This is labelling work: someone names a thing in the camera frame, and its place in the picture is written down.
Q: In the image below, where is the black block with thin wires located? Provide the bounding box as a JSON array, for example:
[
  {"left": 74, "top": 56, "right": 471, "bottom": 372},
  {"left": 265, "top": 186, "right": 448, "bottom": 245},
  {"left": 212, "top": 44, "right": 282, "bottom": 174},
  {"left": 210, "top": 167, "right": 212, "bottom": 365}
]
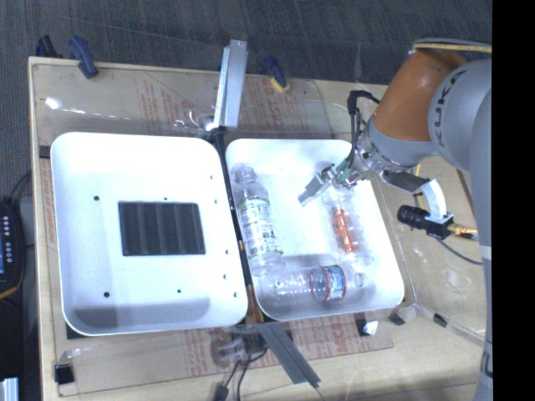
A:
[{"left": 239, "top": 331, "right": 269, "bottom": 353}]

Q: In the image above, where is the brown cardboard board red print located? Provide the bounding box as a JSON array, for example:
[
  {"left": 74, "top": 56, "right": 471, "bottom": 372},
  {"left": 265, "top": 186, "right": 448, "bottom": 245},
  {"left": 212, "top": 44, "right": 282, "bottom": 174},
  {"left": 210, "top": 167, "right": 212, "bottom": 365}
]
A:
[{"left": 31, "top": 62, "right": 396, "bottom": 397}]

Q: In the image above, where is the clear plastic bottle blue label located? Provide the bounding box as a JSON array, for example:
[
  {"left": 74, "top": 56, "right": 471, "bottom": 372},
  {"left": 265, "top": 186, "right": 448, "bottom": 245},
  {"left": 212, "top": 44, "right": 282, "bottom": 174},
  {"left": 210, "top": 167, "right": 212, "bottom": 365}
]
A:
[{"left": 260, "top": 263, "right": 369, "bottom": 305}]

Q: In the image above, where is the clear plastic bottle orange label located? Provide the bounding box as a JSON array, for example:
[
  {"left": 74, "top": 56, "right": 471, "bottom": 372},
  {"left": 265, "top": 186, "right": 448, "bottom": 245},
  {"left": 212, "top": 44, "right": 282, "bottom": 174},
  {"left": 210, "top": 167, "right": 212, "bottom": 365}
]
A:
[{"left": 320, "top": 187, "right": 376, "bottom": 267}]

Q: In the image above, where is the white plastic tray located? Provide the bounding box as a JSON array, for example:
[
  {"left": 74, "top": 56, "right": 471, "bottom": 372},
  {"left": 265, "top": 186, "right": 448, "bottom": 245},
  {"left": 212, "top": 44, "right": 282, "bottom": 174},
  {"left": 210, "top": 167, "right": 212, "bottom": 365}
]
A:
[
  {"left": 224, "top": 138, "right": 406, "bottom": 322},
  {"left": 49, "top": 131, "right": 250, "bottom": 338}
]

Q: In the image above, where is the black cylinder on white bracket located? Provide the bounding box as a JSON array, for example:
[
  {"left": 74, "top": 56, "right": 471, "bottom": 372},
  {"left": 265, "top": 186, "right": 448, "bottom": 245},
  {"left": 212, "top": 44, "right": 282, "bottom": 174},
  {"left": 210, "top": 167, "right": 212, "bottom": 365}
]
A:
[{"left": 396, "top": 178, "right": 456, "bottom": 241}]

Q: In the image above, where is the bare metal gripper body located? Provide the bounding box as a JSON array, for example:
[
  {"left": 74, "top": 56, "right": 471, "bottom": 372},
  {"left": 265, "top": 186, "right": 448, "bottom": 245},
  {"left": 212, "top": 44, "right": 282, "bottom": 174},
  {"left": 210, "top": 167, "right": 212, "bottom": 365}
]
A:
[{"left": 324, "top": 145, "right": 385, "bottom": 190}]

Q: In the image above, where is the clear plastic bottle green label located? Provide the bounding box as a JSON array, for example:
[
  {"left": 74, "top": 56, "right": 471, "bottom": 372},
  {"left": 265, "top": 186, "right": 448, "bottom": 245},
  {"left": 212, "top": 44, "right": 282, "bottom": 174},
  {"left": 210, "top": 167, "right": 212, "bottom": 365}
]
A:
[{"left": 230, "top": 162, "right": 286, "bottom": 278}]

